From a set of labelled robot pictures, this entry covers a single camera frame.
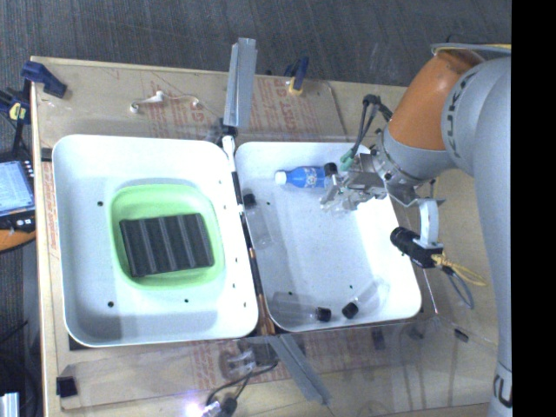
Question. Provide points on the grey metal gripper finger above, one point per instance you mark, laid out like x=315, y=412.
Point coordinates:
x=338, y=188
x=349, y=203

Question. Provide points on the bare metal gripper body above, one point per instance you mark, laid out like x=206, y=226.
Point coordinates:
x=369, y=178

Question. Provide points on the clear bottle with black cap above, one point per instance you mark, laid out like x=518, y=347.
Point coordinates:
x=259, y=224
x=360, y=300
x=299, y=309
x=330, y=169

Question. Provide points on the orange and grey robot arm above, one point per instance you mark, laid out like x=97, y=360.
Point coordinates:
x=482, y=146

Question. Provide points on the blue bottle with white cap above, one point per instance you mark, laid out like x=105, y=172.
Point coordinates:
x=306, y=176

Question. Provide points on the white plastic tray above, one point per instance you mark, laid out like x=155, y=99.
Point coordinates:
x=87, y=233
x=330, y=259

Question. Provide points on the black ribbed rectangular block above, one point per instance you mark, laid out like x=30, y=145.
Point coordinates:
x=167, y=245

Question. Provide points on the brown cardboard board red print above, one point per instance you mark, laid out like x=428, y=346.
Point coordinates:
x=108, y=102

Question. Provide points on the black cylinder on white bracket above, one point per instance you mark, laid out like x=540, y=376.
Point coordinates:
x=415, y=245

